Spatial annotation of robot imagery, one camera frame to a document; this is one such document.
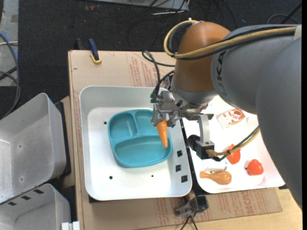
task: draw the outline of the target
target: orange carrot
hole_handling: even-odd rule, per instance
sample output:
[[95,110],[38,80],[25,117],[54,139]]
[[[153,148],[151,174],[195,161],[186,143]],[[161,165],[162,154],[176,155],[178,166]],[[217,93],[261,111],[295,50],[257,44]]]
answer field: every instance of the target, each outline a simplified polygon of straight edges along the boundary
[[168,139],[167,139],[167,120],[166,118],[157,124],[157,130],[160,136],[160,139],[163,143],[163,146],[167,148],[168,146]]

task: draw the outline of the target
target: white tray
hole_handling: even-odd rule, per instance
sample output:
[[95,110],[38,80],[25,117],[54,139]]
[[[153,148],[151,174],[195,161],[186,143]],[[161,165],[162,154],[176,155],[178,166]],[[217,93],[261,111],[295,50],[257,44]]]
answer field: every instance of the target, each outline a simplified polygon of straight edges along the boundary
[[[231,109],[233,109],[232,106],[228,105],[217,96],[203,111],[203,113],[206,114],[214,114],[212,120],[209,121],[209,125],[211,141],[215,143],[215,151],[224,151],[231,144],[236,145],[258,126],[257,116],[244,112],[246,117],[240,123],[223,129],[217,117],[219,114]],[[193,134],[200,135],[199,124],[196,121],[183,119],[183,123],[187,137]],[[208,193],[224,193],[284,185],[284,181],[263,143],[261,134],[258,134],[251,143],[241,149],[241,159],[237,164],[231,164],[227,159],[221,162],[215,162],[213,160],[202,161],[193,150],[191,150],[191,155],[198,184]],[[264,168],[264,173],[262,175],[248,175],[245,168],[252,159],[258,159],[262,163]],[[232,175],[232,181],[228,185],[221,185],[211,179],[200,178],[200,171],[222,170],[224,167],[226,167],[226,170]]]
[[63,222],[71,222],[69,202],[50,184],[0,205],[1,230],[60,230]]
[[0,120],[0,203],[62,175],[60,111],[45,93]]
[[111,86],[88,86],[81,91],[85,187],[92,198],[108,201],[177,197],[190,192],[192,180],[179,121],[174,128],[168,128],[173,152],[166,161],[124,168],[113,156],[107,130],[109,119],[127,110],[152,110],[152,91],[153,88]]

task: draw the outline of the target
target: red toy vegetable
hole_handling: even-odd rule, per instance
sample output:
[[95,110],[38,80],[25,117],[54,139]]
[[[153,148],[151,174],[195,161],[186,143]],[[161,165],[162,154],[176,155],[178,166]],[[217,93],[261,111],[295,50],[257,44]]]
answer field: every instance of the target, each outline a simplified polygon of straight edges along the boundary
[[249,175],[260,175],[264,172],[262,164],[257,159],[251,160],[246,169]]
[[[233,147],[234,147],[234,144],[231,144],[231,145],[229,146],[229,148],[226,149],[226,151],[232,149]],[[228,159],[228,161],[229,161],[231,164],[236,164],[236,163],[238,163],[238,162],[240,161],[240,158],[241,158],[241,152],[240,152],[240,151],[241,151],[241,150],[238,150],[238,151],[235,151],[235,152],[230,153],[230,154],[227,155],[226,158]]]

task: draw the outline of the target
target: blue divided plate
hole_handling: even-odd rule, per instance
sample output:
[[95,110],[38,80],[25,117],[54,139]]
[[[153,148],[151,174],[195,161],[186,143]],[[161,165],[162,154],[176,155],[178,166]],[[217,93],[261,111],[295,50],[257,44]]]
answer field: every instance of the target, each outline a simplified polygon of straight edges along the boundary
[[152,110],[136,109],[115,114],[108,122],[108,134],[115,159],[127,168],[154,165],[166,160],[172,153],[162,144],[156,127],[150,119]]

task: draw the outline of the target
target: dark floor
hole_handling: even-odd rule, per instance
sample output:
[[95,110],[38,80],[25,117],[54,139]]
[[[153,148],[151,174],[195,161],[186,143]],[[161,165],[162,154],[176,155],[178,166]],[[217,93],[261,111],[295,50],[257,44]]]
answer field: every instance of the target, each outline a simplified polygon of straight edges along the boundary
[[[162,51],[166,33],[187,20],[210,21],[229,30],[255,24],[302,23],[302,0],[191,0],[189,12],[81,0],[19,0],[20,106],[41,92],[53,102],[69,95],[67,52],[81,38],[98,50]],[[0,118],[15,99],[15,87],[0,87]]]

